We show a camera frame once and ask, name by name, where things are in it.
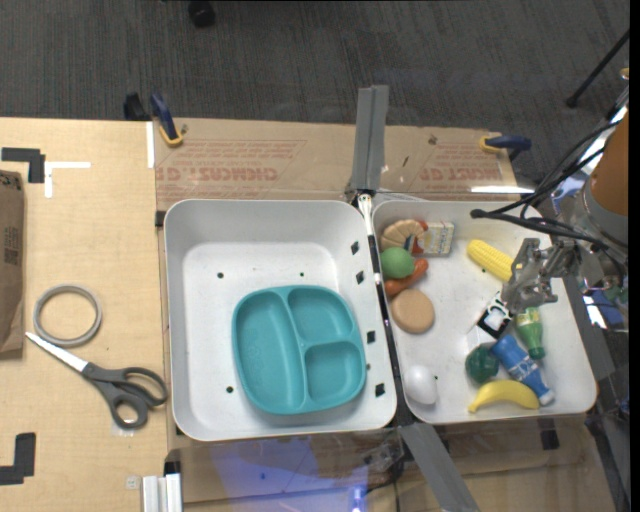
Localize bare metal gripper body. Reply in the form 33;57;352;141
538;236;585;279

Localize yellow toy corn cob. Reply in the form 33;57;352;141
466;238;517;283

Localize green toy bottle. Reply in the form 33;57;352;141
514;305;547;361

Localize blue toy bottle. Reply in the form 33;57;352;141
489;333;557;407

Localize white plastic tray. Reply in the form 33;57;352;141
370;199;599;426
163;198;399;443

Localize dark green toy broccoli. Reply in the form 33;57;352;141
464;343;500;385

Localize white and yellow carton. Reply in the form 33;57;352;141
410;221;456;259

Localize yellow banana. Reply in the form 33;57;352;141
467;378;541;414

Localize tan round toy bun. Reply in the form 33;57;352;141
390;288;436;335

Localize orange toy sausage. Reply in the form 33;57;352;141
383;257;430;297

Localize green toy ball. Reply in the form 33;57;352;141
379;246;416;280

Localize tan toy croissant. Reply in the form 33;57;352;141
379;218;430;253

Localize white toy egg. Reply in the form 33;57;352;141
403;364;440;405

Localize thin black and white rod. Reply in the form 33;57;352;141
356;191;404;426

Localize brown cardboard board red print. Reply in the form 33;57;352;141
152;117;604;504

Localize teal divided plate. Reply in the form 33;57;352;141
231;284;369;416

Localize brown paper bag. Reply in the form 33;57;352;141
0;169;26;359

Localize grey handled scissors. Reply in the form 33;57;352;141
24;331;169;430

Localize grey tape ring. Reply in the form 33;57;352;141
32;283;103;349

